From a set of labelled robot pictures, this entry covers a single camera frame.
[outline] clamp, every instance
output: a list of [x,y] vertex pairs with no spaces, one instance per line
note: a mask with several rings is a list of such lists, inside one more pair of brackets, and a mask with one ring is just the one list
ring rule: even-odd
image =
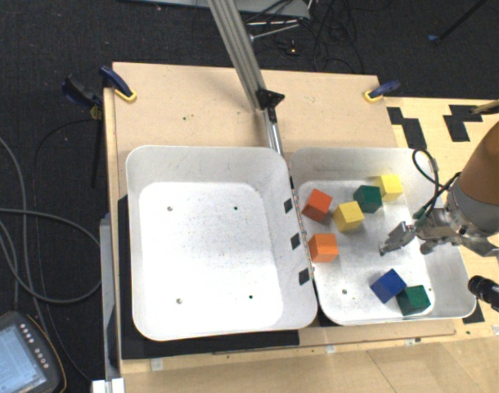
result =
[[[99,75],[103,78],[103,87],[112,87],[115,89],[115,94],[126,102],[131,103],[137,99],[137,93],[133,91],[126,82],[115,73],[110,67],[103,65],[99,69]],[[97,123],[97,137],[95,141],[95,151],[93,153],[93,170],[92,170],[92,188],[95,188],[97,183],[97,170],[101,153],[102,135],[104,133],[103,126],[103,109],[104,103],[102,97],[97,95],[93,90],[87,88],[80,83],[73,75],[69,75],[61,84],[62,93],[64,96],[75,105],[83,106],[89,110],[92,119]]]
[[398,80],[391,80],[384,84],[381,84],[378,88],[374,88],[369,92],[364,93],[364,98],[369,103],[378,102],[384,95],[388,92],[392,92],[393,90],[397,90],[400,87],[400,82]]

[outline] black carpet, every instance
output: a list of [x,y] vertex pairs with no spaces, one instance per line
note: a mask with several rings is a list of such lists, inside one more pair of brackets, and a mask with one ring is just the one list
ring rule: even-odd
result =
[[[398,79],[401,86],[393,96],[499,98],[499,0],[489,0],[438,46],[428,35],[441,34],[478,0],[335,0],[326,16],[329,1],[314,6],[313,29],[304,25],[257,40],[261,67],[314,71],[315,58],[318,70],[377,75],[381,83]],[[285,53],[292,39],[299,56]],[[22,166],[29,208],[36,202],[38,210],[72,219],[94,234],[108,211],[104,156],[97,187],[90,188],[96,124],[67,126],[43,144],[36,166],[36,199],[34,155],[48,132],[88,118],[83,108],[63,97],[62,80],[74,73],[100,92],[98,68],[112,61],[231,64],[205,9],[115,0],[0,0],[0,136]],[[16,172],[0,147],[0,206],[20,207],[21,202]],[[22,252],[21,218],[1,218]],[[42,290],[42,264],[49,296],[87,291],[100,276],[98,249],[72,228],[39,223],[38,244],[35,220],[29,219],[36,288]],[[0,315],[12,307],[12,297],[13,279],[0,249]],[[23,292],[19,309],[35,315]],[[50,309],[73,360],[91,379],[103,378],[99,296]],[[53,342],[59,347],[55,337]],[[69,391],[86,391],[88,382],[62,351],[61,358]]]

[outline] aluminum rod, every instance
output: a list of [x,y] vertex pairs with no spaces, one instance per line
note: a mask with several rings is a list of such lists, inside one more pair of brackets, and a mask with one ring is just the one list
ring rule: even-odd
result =
[[233,0],[207,0],[207,2],[249,103],[254,111],[263,114],[269,147],[283,156],[277,124],[270,121],[267,109],[262,110],[258,103],[257,91],[266,89],[266,84],[241,14]]

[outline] wooden block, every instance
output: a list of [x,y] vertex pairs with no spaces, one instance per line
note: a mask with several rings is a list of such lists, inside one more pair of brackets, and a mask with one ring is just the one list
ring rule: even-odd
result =
[[406,283],[400,278],[395,269],[390,269],[382,277],[370,285],[371,290],[383,303],[388,302],[406,288]]
[[363,213],[373,214],[382,206],[382,195],[379,187],[361,185],[353,194]]
[[337,238],[333,233],[314,234],[308,247],[313,262],[331,262],[339,254]]
[[397,174],[379,176],[374,185],[380,188],[382,201],[394,201],[402,195],[404,189]]
[[358,202],[345,202],[333,212],[333,220],[340,232],[347,232],[361,225],[364,214]]
[[397,294],[397,302],[404,316],[420,313],[431,305],[428,293],[421,285],[404,288]]
[[308,202],[306,202],[302,210],[302,214],[320,223],[326,217],[326,214],[328,214],[331,200],[333,198],[328,194],[318,189],[313,189]]

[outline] wooden table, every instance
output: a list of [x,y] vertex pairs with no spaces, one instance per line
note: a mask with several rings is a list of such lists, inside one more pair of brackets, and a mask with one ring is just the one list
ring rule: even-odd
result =
[[[114,63],[138,93],[128,104],[105,90],[105,123],[114,273],[118,281],[117,201],[127,194],[125,160],[135,147],[266,145],[262,119],[253,114],[233,69]],[[449,105],[487,101],[385,98],[368,104],[362,94],[375,76],[264,71],[267,86],[284,93],[277,108],[285,157],[301,147],[407,147],[387,106],[420,120],[443,177],[468,160],[499,119],[467,124],[471,142],[452,142],[443,120]],[[470,275],[499,281],[494,259],[462,251]],[[119,290],[115,296],[119,303]],[[300,347],[120,360],[128,391],[418,391],[427,383],[449,390],[499,391],[499,314],[482,305],[486,321],[461,319],[320,327],[299,331]],[[421,344],[409,347],[410,344]]]

